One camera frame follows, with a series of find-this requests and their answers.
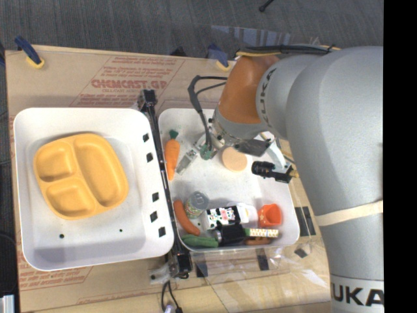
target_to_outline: white tray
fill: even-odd
[[[214,110],[203,110],[207,118],[213,116]],[[180,143],[179,162],[191,147],[193,142],[204,133],[204,127],[200,117],[194,109],[168,109],[161,113],[159,117],[159,127],[162,145],[169,139],[171,129],[179,132],[177,140]],[[295,243],[300,235],[300,227],[295,214],[293,200],[289,191],[288,184],[275,182],[273,179],[263,179],[251,173],[253,161],[271,161],[268,155],[255,158],[249,155],[246,169],[239,173],[234,173],[225,168],[222,164],[220,155],[217,154],[212,160],[203,160],[198,156],[191,166],[182,174],[175,173],[174,180],[169,182],[172,201],[180,199],[185,202],[188,196],[200,190],[210,199],[208,208],[224,207],[233,202],[241,202],[254,206],[259,210],[264,204],[276,203],[282,211],[283,222],[280,226],[272,228],[280,231],[279,237],[273,239],[269,245],[259,246],[223,246],[220,248],[196,248],[184,246],[191,251],[206,252],[216,250],[236,250],[271,246],[287,246]],[[210,236],[205,233],[201,226],[201,220],[192,220],[201,229],[201,235]],[[180,237],[186,232],[178,225]]]
[[[33,171],[33,157],[45,143],[81,132],[107,139],[130,188],[125,201],[112,210],[65,220],[47,206]],[[151,127],[142,113],[115,108],[30,108],[14,120],[14,144],[23,255],[34,268],[52,271],[152,258],[173,246]]]

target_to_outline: white tape band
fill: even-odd
[[[315,219],[319,226],[329,226],[339,222],[345,222],[347,220],[376,215],[377,213],[383,213],[383,208],[384,202],[383,200],[380,200],[373,203],[353,207],[351,209],[345,209],[327,213],[321,216],[316,216]]]

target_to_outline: orange cup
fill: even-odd
[[[258,211],[259,226],[271,227],[281,225],[282,214],[281,209],[276,204],[266,204]]]

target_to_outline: blue clamp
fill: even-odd
[[[0,42],[0,66],[6,67],[5,47]]]
[[[216,59],[216,66],[221,70],[227,72],[231,65],[227,61],[227,54],[222,51],[215,43],[212,43],[208,46],[208,55],[209,59]]]
[[[31,43],[20,35],[14,39],[14,42],[27,54],[26,60],[30,65],[35,68],[42,68],[44,66],[45,60],[39,57]]]

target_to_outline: cardboard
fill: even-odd
[[[228,72],[217,68],[210,59],[34,48],[45,60],[41,69],[33,68],[24,52],[6,52],[21,310],[159,312],[162,285],[151,284],[149,271],[162,266],[164,257],[53,272],[37,271],[25,261],[20,239],[13,120],[17,113],[30,107],[134,108],[142,89],[156,91],[157,114],[168,108],[191,108],[186,89],[195,75],[227,76]],[[214,83],[201,81],[198,86]],[[220,87],[202,93],[202,107],[214,109],[221,92]],[[291,181],[290,189],[295,206],[309,207],[298,179]],[[193,256],[200,267],[207,268],[208,277],[197,277],[194,270],[189,279],[174,280],[177,301],[185,312],[270,310],[327,302],[327,260],[319,229],[315,228],[316,235],[301,237],[297,244],[278,251],[250,250],[236,254],[234,259]],[[304,258],[294,254],[300,245],[307,251]],[[264,271],[260,257],[268,265]]]

